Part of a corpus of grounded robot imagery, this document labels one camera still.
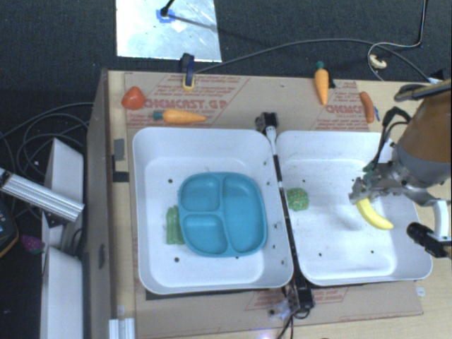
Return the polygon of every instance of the yellow toy banana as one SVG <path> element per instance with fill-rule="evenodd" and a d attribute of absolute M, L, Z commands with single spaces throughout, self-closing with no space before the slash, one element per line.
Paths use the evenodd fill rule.
<path fill-rule="evenodd" d="M 390 230 L 394 227 L 394 225 L 385 219 L 383 216 L 379 215 L 372 205 L 370 204 L 369 199 L 363 198 L 356 202 L 356 207 L 358 207 L 359 213 L 361 216 L 372 226 L 376 227 L 380 230 Z"/>

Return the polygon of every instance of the toy sink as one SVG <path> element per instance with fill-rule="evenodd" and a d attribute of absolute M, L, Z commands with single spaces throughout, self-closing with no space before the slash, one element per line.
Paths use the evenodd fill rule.
<path fill-rule="evenodd" d="M 379 138 L 377 133 L 286 131 L 277 139 L 283 186 L 286 190 L 302 188 L 309 197 L 306 210 L 289 213 L 300 268 L 313 284 L 417 280 L 432 269 L 430 256 L 405 233 L 411 222 L 419 221 L 412 201 L 399 196 L 374 203 L 377 212 L 394 223 L 390 231 L 368 225 L 348 201 L 352 180 L 362 175 L 363 166 L 373 158 Z M 381 161 L 390 155 L 390 148 L 384 150 Z M 257 290 L 282 287 L 291 279 L 294 268 L 283 202 L 273 153 L 264 135 L 238 129 L 149 127 L 133 138 L 132 165 L 138 271 L 148 290 L 161 295 Z M 247 255 L 218 254 L 239 248 L 224 238 L 216 253 L 208 256 L 187 244 L 166 242 L 166 212 L 178 204 L 182 184 L 189 177 L 217 173 L 246 177 L 261 194 L 266 238 Z M 202 211 L 211 200 L 206 202 Z M 215 211 L 217 206 L 209 209 Z M 195 226 L 206 218 L 198 215 L 198 208 L 193 208 L 196 214 L 191 224 Z M 209 220 L 215 232 L 220 232 L 217 219 L 209 216 Z M 209 227 L 209 222 L 202 222 Z M 252 246 L 242 248 L 246 251 Z"/>

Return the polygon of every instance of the black carpet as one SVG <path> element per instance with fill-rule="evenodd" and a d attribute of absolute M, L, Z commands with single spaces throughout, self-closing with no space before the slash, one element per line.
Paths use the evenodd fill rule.
<path fill-rule="evenodd" d="M 286 42 L 353 38 L 372 42 L 416 42 L 422 0 L 214 0 L 223 61 Z M 424 40 L 397 52 L 427 76 L 451 75 L 452 0 L 429 0 Z M 375 80 L 367 66 L 369 46 L 352 42 L 297 45 L 210 71 L 239 75 L 312 77 L 323 60 L 334 78 Z M 388 81 L 423 81 L 399 58 L 377 49 L 389 67 Z M 207 67 L 196 63 L 196 69 Z M 0 131 L 74 102 L 92 102 L 101 68 L 176 71 L 176 61 L 116 56 L 115 0 L 0 0 Z M 71 109 L 83 120 L 89 108 Z M 64 129 L 67 119 L 40 129 Z M 24 134 L 8 136 L 16 154 Z M 84 133 L 75 136 L 83 141 Z M 13 170 L 4 142 L 0 167 Z M 46 154 L 37 157 L 46 167 Z M 24 207 L 17 204 L 14 213 Z M 40 236 L 31 214 L 17 217 L 21 234 Z M 0 259 L 0 339 L 38 338 L 40 256 L 17 244 Z"/>

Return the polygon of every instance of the orange toy carrot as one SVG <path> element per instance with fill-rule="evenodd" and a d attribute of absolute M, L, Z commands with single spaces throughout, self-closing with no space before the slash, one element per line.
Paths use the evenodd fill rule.
<path fill-rule="evenodd" d="M 124 94 L 121 104 L 124 108 L 137 110 L 140 109 L 145 102 L 145 96 L 141 89 L 138 87 L 132 87 Z"/>
<path fill-rule="evenodd" d="M 198 123 L 207 120 L 207 117 L 200 114 L 178 109 L 167 109 L 164 112 L 154 112 L 154 119 L 161 118 L 171 124 Z"/>
<path fill-rule="evenodd" d="M 314 81 L 316 83 L 317 93 L 319 94 L 320 101 L 323 105 L 328 102 L 328 88 L 329 88 L 329 74 L 324 68 L 322 61 L 318 61 L 316 64 L 317 70 L 314 74 Z"/>
<path fill-rule="evenodd" d="M 366 122 L 372 123 L 375 120 L 374 103 L 370 99 L 370 96 L 366 92 L 359 94 L 362 105 L 364 106 L 364 114 L 366 115 Z"/>

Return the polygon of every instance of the blue plate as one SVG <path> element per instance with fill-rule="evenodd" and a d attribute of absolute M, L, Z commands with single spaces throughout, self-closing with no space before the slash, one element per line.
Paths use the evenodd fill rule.
<path fill-rule="evenodd" d="M 204 256 L 249 255 L 267 240 L 261 192 L 243 174 L 190 176 L 179 188 L 179 219 L 187 246 Z"/>

